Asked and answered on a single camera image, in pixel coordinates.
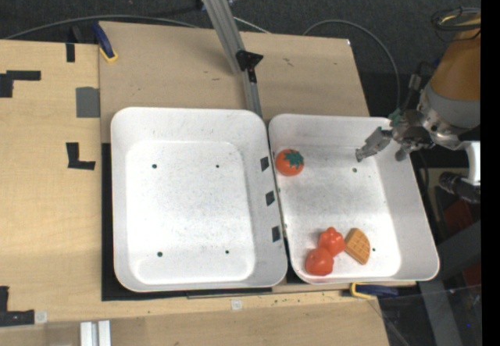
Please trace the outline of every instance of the yellow clip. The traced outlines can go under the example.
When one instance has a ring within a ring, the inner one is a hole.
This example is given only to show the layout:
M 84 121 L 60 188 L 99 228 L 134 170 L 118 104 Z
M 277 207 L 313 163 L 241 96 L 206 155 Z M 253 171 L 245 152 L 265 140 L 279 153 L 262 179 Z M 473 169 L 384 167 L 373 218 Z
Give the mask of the yellow clip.
M 361 299 L 373 299 L 373 296 L 371 296 L 369 294 L 359 293 L 358 291 L 356 291 L 356 285 L 358 285 L 358 283 L 353 282 L 351 284 L 351 287 L 349 288 L 352 296 L 354 296 L 355 298 L 361 298 Z
M 104 60 L 106 62 L 115 62 L 118 59 L 118 54 L 115 52 L 115 49 L 112 49 L 112 53 L 114 54 L 113 57 L 108 57 L 102 48 L 99 48 L 99 51 L 101 52 L 101 56 L 104 57 Z

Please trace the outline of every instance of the toy red pepper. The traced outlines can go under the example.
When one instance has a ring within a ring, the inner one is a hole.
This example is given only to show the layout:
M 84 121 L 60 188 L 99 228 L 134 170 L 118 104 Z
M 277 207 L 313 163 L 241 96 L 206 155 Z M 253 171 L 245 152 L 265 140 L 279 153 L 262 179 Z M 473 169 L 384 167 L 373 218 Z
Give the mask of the toy red pepper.
M 344 237 L 335 228 L 330 227 L 321 233 L 318 248 L 327 249 L 331 256 L 335 257 L 345 250 Z

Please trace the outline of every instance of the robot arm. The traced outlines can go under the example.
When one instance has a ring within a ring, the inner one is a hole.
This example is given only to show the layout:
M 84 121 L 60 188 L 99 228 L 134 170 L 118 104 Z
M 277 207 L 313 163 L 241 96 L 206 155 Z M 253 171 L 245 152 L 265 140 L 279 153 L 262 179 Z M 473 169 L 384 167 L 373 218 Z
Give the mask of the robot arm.
M 427 86 L 420 91 L 421 78 L 418 74 L 413 75 L 408 98 L 389 116 L 392 130 L 377 128 L 356 150 L 355 157 L 361 162 L 383 150 L 391 141 L 401 145 L 395 156 L 398 161 L 410 152 L 436 144 L 451 150 L 466 150 L 469 176 L 443 175 L 440 182 L 447 191 L 461 193 L 462 197 L 477 202 L 480 197 L 480 142 L 459 139 L 459 135 L 480 125 L 480 12 L 473 10 L 472 13 L 471 20 L 444 26 L 457 35 Z M 442 25 L 463 16 L 460 9 L 458 13 L 448 12 L 434 20 Z M 408 109 L 409 100 L 416 93 L 420 93 L 419 104 L 416 109 Z

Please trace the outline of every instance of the black clamp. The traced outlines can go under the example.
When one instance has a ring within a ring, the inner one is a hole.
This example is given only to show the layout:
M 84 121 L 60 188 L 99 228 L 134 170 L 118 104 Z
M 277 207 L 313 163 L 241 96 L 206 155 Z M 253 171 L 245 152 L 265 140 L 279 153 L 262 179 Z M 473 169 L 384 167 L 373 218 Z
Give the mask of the black clamp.
M 241 71 L 247 71 L 250 82 L 256 84 L 257 76 L 255 75 L 255 66 L 264 58 L 263 55 L 240 50 L 236 52 L 236 60 L 240 65 Z
M 0 287 L 0 326 L 34 324 L 34 310 L 8 312 L 7 299 L 9 299 L 9 287 Z

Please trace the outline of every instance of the wooden board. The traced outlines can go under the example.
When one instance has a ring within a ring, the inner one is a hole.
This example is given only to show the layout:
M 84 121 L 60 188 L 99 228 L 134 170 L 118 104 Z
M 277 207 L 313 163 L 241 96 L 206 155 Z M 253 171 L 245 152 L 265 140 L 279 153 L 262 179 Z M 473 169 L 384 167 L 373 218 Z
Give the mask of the wooden board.
M 128 106 L 244 109 L 214 30 L 101 23 L 119 58 L 101 58 L 102 141 L 115 112 Z M 368 116 L 351 46 L 345 39 L 241 34 L 257 66 L 263 119 L 284 112 Z
M 119 346 L 389 345 L 384 321 L 374 301 L 294 307 L 275 303 L 275 307 L 267 309 L 114 319 L 111 341 Z M 0 344 L 79 344 L 79 326 L 67 323 L 0 329 Z
M 99 87 L 103 61 L 95 45 L 75 50 L 76 62 L 67 62 L 64 44 L 0 41 L 0 73 L 42 75 L 40 82 L 16 81 L 13 98 L 0 98 L 0 284 L 10 287 L 9 310 L 44 310 L 49 322 L 230 311 L 228 297 L 101 301 L 101 125 L 77 118 L 75 89 Z M 352 68 L 352 56 L 345 60 Z M 352 97 L 362 101 L 356 89 L 352 84 Z M 95 170 L 68 169 L 66 142 L 78 142 L 80 159 L 96 161 Z M 243 306 L 314 309 L 346 301 L 338 291 L 298 286 L 279 303 L 275 294 L 249 295 Z

